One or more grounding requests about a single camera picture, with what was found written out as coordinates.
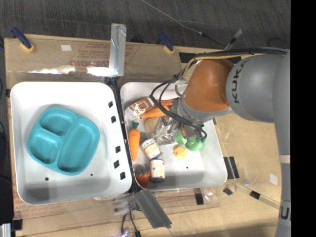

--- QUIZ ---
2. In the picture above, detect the brown cardboard board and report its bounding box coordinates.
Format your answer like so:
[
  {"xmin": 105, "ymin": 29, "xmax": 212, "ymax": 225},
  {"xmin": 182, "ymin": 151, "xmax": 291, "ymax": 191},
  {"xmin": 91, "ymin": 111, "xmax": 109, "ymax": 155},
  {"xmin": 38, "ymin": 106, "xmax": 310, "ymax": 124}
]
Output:
[{"xmin": 3, "ymin": 33, "xmax": 224, "ymax": 233}]

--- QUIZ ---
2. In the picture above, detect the orange and white carton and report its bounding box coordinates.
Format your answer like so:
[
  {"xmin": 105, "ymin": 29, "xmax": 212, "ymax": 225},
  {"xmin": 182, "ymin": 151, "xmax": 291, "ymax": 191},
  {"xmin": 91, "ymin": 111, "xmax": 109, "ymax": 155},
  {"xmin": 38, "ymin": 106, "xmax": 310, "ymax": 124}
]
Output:
[{"xmin": 124, "ymin": 96, "xmax": 157, "ymax": 121}]

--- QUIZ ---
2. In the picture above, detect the yellow biscuit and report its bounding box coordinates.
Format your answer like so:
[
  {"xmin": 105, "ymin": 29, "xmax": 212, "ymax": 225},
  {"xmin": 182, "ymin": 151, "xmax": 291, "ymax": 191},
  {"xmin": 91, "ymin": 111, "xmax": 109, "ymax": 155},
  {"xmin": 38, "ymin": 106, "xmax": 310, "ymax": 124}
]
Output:
[{"xmin": 173, "ymin": 144, "xmax": 188, "ymax": 160}]

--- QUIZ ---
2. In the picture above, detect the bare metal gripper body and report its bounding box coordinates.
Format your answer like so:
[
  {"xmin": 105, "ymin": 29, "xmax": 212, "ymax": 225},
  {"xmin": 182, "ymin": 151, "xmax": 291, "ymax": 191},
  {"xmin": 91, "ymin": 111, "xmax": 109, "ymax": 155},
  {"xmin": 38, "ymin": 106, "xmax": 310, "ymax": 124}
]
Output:
[{"xmin": 153, "ymin": 99, "xmax": 204, "ymax": 146}]

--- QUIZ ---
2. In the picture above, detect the white can with orange dots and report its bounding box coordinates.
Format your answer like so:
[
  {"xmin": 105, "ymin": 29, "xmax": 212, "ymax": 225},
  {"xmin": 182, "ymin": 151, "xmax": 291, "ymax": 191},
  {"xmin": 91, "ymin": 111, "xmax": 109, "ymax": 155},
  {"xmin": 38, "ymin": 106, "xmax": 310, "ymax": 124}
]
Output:
[{"xmin": 149, "ymin": 158, "xmax": 166, "ymax": 183}]

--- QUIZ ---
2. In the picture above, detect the red sausage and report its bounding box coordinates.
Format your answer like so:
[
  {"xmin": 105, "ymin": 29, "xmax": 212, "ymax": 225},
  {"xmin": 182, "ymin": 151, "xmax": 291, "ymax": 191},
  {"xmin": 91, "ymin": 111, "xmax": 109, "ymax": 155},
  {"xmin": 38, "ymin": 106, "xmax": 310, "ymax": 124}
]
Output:
[{"xmin": 155, "ymin": 98, "xmax": 175, "ymax": 107}]

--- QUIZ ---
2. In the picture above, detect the orange carrot with green top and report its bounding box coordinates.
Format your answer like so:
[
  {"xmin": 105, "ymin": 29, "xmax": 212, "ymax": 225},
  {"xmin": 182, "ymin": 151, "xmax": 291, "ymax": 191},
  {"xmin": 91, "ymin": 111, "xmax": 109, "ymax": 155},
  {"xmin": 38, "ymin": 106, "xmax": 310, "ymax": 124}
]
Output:
[{"xmin": 128, "ymin": 121, "xmax": 141, "ymax": 162}]

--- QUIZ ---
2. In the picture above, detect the white can with colourful label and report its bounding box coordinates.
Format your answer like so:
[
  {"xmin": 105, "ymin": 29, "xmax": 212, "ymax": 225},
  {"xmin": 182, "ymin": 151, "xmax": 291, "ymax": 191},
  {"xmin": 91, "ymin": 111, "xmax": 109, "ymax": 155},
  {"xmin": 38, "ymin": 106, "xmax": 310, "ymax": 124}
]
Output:
[{"xmin": 141, "ymin": 137, "xmax": 163, "ymax": 160}]

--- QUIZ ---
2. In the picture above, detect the red strawberry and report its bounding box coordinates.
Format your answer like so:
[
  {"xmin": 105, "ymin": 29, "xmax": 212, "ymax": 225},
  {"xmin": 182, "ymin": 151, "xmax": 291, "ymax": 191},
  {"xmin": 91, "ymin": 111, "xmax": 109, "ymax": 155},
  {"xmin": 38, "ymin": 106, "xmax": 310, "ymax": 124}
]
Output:
[{"xmin": 134, "ymin": 168, "xmax": 152, "ymax": 188}]

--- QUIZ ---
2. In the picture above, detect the blue divided plate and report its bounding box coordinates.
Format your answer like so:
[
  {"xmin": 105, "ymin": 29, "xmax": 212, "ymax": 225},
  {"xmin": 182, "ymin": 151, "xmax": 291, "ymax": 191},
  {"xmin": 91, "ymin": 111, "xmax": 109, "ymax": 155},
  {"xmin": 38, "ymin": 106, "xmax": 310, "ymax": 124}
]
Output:
[{"xmin": 27, "ymin": 107, "xmax": 101, "ymax": 176}]

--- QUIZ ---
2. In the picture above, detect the tan bread slice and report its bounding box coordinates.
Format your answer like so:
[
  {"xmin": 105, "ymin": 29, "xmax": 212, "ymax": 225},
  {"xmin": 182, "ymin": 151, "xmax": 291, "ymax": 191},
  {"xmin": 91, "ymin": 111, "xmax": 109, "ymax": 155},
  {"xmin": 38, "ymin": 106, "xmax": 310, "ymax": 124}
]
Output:
[{"xmin": 144, "ymin": 117, "xmax": 159, "ymax": 134}]

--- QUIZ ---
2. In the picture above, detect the white plastic tray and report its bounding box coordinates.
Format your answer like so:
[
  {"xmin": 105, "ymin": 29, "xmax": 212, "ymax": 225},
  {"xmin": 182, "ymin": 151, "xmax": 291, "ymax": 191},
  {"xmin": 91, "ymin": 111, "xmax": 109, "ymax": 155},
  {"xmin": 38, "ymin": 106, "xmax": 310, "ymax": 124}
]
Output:
[
  {"xmin": 119, "ymin": 81, "xmax": 228, "ymax": 192},
  {"xmin": 9, "ymin": 81, "xmax": 133, "ymax": 205}
]

